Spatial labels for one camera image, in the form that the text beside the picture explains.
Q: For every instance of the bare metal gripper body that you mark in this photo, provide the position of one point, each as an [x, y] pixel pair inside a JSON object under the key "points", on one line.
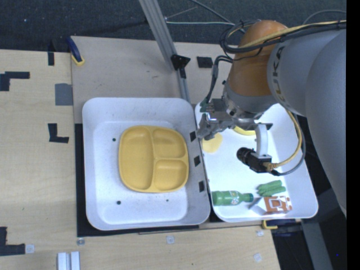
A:
{"points": [[222, 114]]}

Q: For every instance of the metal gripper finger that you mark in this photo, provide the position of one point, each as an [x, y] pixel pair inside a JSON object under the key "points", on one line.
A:
{"points": [[203, 128], [215, 130]]}

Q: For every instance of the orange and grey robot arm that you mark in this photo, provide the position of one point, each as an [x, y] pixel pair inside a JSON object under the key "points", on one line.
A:
{"points": [[309, 74]]}

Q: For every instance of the pale yellow round piece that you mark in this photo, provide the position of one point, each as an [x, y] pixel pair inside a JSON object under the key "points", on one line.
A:
{"points": [[211, 145]]}

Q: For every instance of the yellow curved piece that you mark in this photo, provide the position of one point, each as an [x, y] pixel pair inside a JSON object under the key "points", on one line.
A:
{"points": [[245, 131]]}

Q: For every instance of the white plastic tray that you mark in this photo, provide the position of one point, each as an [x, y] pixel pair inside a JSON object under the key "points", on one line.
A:
{"points": [[230, 173], [107, 207]]}

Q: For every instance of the green plastic bottle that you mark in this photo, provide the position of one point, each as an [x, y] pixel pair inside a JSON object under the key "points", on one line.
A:
{"points": [[227, 198]]}

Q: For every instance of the yellow divided plate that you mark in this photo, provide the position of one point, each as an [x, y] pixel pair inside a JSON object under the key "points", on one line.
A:
{"points": [[137, 156]]}

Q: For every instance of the green bean pods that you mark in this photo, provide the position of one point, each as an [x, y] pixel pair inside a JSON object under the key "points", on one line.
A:
{"points": [[271, 188]]}

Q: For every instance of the orange and white carton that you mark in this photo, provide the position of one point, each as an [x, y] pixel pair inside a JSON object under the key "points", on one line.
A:
{"points": [[277, 205]]}

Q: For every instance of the black cylinder on white bracket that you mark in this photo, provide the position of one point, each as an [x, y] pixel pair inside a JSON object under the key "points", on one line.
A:
{"points": [[254, 159]]}

